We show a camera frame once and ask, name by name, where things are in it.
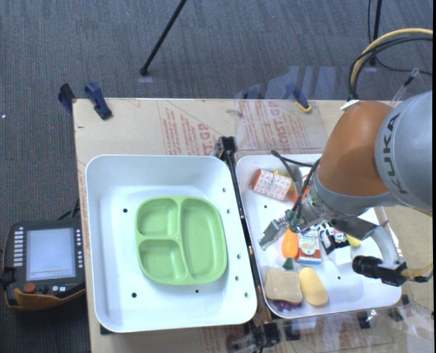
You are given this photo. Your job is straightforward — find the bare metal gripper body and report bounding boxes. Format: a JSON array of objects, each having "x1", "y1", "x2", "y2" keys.
[{"x1": 287, "y1": 196, "x2": 381, "y2": 241}]

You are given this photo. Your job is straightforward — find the orange carrot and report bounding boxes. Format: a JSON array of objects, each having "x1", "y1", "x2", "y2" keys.
[{"x1": 281, "y1": 228, "x2": 300, "y2": 271}]

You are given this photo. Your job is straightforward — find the black and white carton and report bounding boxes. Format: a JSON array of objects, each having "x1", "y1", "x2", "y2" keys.
[{"x1": 318, "y1": 221, "x2": 351, "y2": 255}]

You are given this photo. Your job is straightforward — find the orange and white juice carton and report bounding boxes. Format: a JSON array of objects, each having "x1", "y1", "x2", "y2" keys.
[{"x1": 296, "y1": 229, "x2": 322, "y2": 265}]

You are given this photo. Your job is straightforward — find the orange and white patterned carton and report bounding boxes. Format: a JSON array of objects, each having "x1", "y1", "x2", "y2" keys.
[{"x1": 251, "y1": 168, "x2": 293, "y2": 201}]

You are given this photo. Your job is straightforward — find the brown bread slice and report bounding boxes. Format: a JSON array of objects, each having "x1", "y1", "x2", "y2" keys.
[{"x1": 264, "y1": 268, "x2": 304, "y2": 305}]

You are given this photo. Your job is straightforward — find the white plastic tray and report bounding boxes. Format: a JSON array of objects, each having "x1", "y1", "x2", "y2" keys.
[
  {"x1": 235, "y1": 154, "x2": 403, "y2": 319},
  {"x1": 85, "y1": 154, "x2": 258, "y2": 333}
]

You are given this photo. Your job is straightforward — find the yellow oval toy food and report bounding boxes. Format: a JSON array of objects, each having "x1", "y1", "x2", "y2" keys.
[{"x1": 299, "y1": 266, "x2": 329, "y2": 307}]

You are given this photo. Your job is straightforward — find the green divided plate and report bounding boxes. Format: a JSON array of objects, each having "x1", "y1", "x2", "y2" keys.
[{"x1": 135, "y1": 196, "x2": 229, "y2": 285}]

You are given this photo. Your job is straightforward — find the purple grapes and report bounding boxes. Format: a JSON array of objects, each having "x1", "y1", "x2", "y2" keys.
[{"x1": 272, "y1": 299, "x2": 302, "y2": 313}]

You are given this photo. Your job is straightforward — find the brown cardboard board red print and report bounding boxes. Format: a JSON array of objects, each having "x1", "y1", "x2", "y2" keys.
[{"x1": 72, "y1": 98, "x2": 433, "y2": 353}]

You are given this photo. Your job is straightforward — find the black cylinder on white bracket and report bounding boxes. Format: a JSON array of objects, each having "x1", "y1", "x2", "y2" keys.
[{"x1": 351, "y1": 223, "x2": 409, "y2": 288}]

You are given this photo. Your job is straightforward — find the black block with wires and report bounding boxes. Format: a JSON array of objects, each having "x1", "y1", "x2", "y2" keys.
[
  {"x1": 212, "y1": 136, "x2": 238, "y2": 161},
  {"x1": 231, "y1": 321, "x2": 282, "y2": 352}
]

